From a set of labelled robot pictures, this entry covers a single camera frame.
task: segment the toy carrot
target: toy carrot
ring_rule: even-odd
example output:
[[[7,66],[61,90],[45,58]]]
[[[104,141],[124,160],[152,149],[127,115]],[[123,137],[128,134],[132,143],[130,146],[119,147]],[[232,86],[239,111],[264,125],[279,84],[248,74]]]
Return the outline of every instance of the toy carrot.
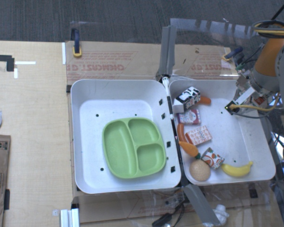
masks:
[[[196,159],[200,159],[200,157],[201,157],[200,153],[198,151],[198,148],[195,145],[190,144],[188,142],[183,142],[183,141],[179,141],[179,145],[191,157],[195,157]]]

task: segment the blue clamp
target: blue clamp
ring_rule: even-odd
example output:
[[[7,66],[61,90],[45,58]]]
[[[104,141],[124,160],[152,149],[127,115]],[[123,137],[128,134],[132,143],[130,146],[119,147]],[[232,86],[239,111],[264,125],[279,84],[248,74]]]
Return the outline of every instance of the blue clamp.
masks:
[[[238,53],[242,51],[243,51],[243,47],[240,46],[239,48],[231,51],[230,53],[223,55],[222,59],[225,61],[229,61],[232,57],[234,57],[235,55],[237,55]]]
[[[75,45],[72,48],[72,53],[74,57],[78,58],[82,56],[82,50],[80,47],[80,36],[79,36],[79,30],[76,28],[71,29],[71,40],[75,41]]]

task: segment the metal bracket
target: metal bracket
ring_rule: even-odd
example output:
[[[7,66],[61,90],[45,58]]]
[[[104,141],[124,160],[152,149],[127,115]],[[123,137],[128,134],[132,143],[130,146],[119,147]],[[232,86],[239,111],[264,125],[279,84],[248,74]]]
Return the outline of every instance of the metal bracket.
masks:
[[[221,223],[209,205],[199,186],[189,184],[183,188],[186,197],[205,226],[220,226]]]
[[[60,227],[80,227],[79,209],[61,210]]]
[[[177,28],[174,26],[163,27],[161,40],[161,57],[159,70],[156,77],[171,75],[175,65],[175,43]]]

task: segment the white tray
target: white tray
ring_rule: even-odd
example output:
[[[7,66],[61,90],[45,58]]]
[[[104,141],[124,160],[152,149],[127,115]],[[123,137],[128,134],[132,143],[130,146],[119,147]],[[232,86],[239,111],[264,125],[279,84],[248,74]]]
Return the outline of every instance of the white tray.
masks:
[[[251,171],[243,177],[232,177],[223,172],[219,167],[211,170],[207,181],[196,181],[189,172],[189,165],[194,160],[181,149],[184,170],[188,180],[197,185],[210,185],[221,183],[236,183],[270,180],[275,175],[275,164],[259,119],[249,119],[230,115],[224,107],[233,99],[236,91],[235,80],[175,80],[171,82],[169,91],[173,100],[189,87],[201,91],[201,96],[209,97],[211,105],[194,105],[199,109],[201,116],[200,125],[185,125],[184,132],[202,125],[206,125],[212,135],[212,140],[198,145],[202,154],[211,147],[217,154],[225,158],[225,163],[241,166],[253,161]],[[256,111],[250,116],[258,116]]]
[[[71,87],[71,109],[75,180],[83,192],[166,189],[178,185],[181,172],[162,84],[155,80],[79,80]],[[148,118],[157,125],[165,145],[166,165],[149,176],[121,179],[109,171],[102,130],[112,120],[135,116]]]

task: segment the wooden board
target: wooden board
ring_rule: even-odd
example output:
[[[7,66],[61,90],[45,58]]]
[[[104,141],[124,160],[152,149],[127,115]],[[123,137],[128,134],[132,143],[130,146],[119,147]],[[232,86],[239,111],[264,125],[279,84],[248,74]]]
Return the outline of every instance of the wooden board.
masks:
[[[72,201],[62,44],[0,41],[0,54],[36,61],[18,65],[17,79],[0,62],[0,134],[11,136],[4,226],[57,227],[55,210],[69,209]]]

